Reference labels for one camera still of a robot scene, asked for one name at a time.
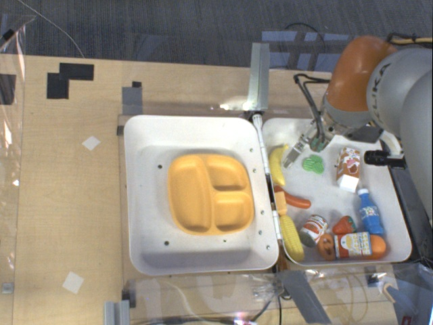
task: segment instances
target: yellow plate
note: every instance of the yellow plate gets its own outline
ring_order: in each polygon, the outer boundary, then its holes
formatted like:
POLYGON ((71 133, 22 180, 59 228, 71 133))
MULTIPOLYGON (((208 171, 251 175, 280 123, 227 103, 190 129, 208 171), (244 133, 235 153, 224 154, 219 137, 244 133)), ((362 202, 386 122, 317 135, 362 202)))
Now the yellow plate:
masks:
POLYGON ((254 218, 250 180, 230 156, 189 154, 168 170, 168 199, 176 225, 195 235, 221 235, 247 228, 254 218))

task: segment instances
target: toy can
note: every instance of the toy can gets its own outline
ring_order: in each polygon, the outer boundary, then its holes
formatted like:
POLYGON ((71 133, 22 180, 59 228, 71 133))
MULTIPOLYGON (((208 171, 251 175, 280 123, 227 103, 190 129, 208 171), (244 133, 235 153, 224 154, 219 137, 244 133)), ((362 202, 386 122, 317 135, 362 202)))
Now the toy can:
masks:
POLYGON ((305 246, 313 248, 325 233, 327 227, 328 224, 325 218, 317 214, 311 215, 299 231, 300 241, 305 246))
POLYGON ((368 232, 336 235, 334 236, 334 245, 337 258, 365 257, 372 254, 368 232))

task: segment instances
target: white plastic tray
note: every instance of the white plastic tray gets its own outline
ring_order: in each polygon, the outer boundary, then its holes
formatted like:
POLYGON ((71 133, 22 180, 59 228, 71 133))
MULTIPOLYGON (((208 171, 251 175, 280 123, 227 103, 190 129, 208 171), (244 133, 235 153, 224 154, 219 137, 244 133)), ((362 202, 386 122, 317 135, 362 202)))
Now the white plastic tray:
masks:
MULTIPOLYGON (((310 121, 310 119, 290 118, 268 120, 263 126, 263 137, 268 152, 273 147, 282 144, 289 144, 289 147, 292 147, 310 121)), ((308 198, 312 203, 311 208, 307 210, 288 205, 288 215, 294 220, 298 230, 312 214, 324 217, 329 223, 329 231, 343 215, 350 215, 357 227, 362 227, 362 222, 357 213, 360 205, 359 197, 356 194, 341 190, 336 183, 335 165, 341 149, 345 146, 358 149, 361 152, 361 159, 366 150, 381 149, 379 142, 376 144, 364 144, 349 141, 341 136, 335 136, 329 146, 322 152, 314 153, 307 146, 304 149, 304 154, 301 154, 289 169, 283 168, 286 179, 284 189, 295 196, 308 198), (319 155, 323 159, 325 172, 322 175, 307 172, 302 168, 302 161, 312 154, 319 155)), ((315 248, 304 246, 305 260, 300 262, 300 265, 371 265, 372 263, 400 262, 409 257, 412 249, 411 240, 388 168, 366 165, 361 161, 360 185, 369 189, 372 200, 379 208, 386 233, 384 236, 387 244, 385 256, 376 261, 341 259, 328 262, 319 255, 315 248)))
POLYGON ((130 256, 137 270, 157 276, 267 269, 276 262, 278 245, 252 124, 240 118, 135 116, 125 125, 124 144, 130 256), (245 230, 197 236, 175 225, 167 172, 175 158, 193 153, 221 153, 245 166, 254 197, 254 220, 245 230))

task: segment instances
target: white wire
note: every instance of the white wire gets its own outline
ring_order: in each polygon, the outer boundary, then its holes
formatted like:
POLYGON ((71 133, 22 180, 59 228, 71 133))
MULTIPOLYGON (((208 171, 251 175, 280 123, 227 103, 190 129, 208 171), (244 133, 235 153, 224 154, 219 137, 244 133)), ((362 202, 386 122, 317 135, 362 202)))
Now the white wire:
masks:
POLYGON ((42 17, 43 19, 45 19, 48 23, 54 25, 57 29, 59 29, 62 33, 64 33, 74 44, 74 46, 77 48, 78 52, 80 53, 80 55, 83 58, 86 58, 84 56, 84 54, 82 53, 80 47, 76 44, 76 42, 74 41, 74 39, 62 28, 60 28, 55 22, 51 21, 50 19, 48 19, 47 17, 45 17, 43 14, 39 13, 37 10, 35 10, 33 7, 27 5, 25 2, 23 2, 23 0, 16 0, 19 1, 22 5, 26 6, 28 9, 30 9, 31 11, 33 11, 35 14, 37 14, 38 16, 42 17))

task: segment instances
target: brown chocolate milk carton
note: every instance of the brown chocolate milk carton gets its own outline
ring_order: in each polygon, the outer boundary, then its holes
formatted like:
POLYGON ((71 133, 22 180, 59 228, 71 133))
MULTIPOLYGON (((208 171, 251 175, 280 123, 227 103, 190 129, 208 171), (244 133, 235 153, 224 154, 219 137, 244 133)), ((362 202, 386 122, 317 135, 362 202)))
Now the brown chocolate milk carton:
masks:
POLYGON ((361 155, 358 150, 344 147, 338 158, 337 184, 348 192, 355 192, 359 181, 361 155))

